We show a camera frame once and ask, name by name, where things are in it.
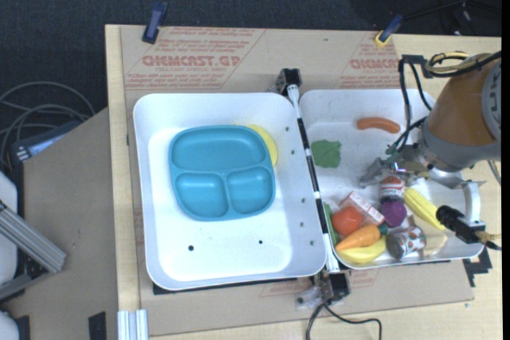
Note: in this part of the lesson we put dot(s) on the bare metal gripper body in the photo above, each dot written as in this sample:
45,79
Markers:
412,161

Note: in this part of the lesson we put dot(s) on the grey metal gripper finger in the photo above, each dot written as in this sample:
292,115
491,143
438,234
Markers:
376,170
407,177

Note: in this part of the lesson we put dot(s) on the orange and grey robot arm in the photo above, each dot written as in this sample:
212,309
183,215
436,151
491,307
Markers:
462,107

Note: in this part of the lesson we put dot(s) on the small bottle with orange label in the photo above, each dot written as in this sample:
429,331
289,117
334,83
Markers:
392,191

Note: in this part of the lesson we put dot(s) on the yellow corn cob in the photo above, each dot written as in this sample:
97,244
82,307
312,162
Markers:
423,208

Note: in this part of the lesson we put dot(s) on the orange and white carton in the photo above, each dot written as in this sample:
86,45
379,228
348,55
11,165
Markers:
360,204

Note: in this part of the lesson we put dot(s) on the purple grapes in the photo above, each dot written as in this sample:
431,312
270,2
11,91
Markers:
393,213

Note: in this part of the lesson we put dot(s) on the orange sausage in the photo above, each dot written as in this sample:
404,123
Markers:
378,124

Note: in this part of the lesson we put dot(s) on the green lettuce leaf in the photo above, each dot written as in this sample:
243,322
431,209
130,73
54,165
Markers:
326,154

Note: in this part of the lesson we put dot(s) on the orange tomato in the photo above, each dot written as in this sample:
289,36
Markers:
346,221

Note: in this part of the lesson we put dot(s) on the small can with tomato print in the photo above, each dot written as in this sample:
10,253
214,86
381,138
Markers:
406,242

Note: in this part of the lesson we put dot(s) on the thin black and white rod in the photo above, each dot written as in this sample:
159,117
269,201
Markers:
309,161

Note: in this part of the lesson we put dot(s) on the orange carrot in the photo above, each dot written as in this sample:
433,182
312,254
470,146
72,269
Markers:
360,237

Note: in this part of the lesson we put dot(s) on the white plastic tray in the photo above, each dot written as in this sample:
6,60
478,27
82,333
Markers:
223,251
346,107

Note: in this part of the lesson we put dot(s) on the green pea pod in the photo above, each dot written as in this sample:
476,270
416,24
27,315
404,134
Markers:
329,223

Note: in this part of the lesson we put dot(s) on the pale bread slice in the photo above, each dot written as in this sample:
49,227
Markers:
436,245

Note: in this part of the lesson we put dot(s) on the yellow banana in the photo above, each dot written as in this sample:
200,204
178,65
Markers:
364,255

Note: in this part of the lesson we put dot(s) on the blue divided plate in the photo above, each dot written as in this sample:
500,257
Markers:
221,171

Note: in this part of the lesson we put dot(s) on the brown cardboard board red print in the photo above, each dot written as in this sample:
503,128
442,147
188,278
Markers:
223,59

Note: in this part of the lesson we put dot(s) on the black cylinder on white bracket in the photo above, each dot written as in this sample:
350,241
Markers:
458,221

